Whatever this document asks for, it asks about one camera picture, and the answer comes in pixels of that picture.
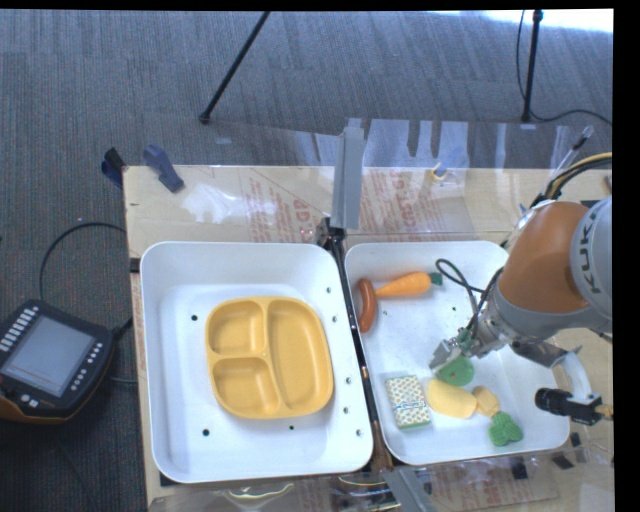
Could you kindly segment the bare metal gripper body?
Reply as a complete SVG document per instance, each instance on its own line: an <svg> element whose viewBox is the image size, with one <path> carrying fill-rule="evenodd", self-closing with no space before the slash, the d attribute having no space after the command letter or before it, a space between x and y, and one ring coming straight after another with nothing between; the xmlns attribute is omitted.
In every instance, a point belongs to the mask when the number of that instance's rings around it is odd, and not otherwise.
<svg viewBox="0 0 640 512"><path fill-rule="evenodd" d="M466 327L460 328L452 344L467 358L483 358L510 344L511 335L512 326L508 322L485 319L469 322Z"/></svg>

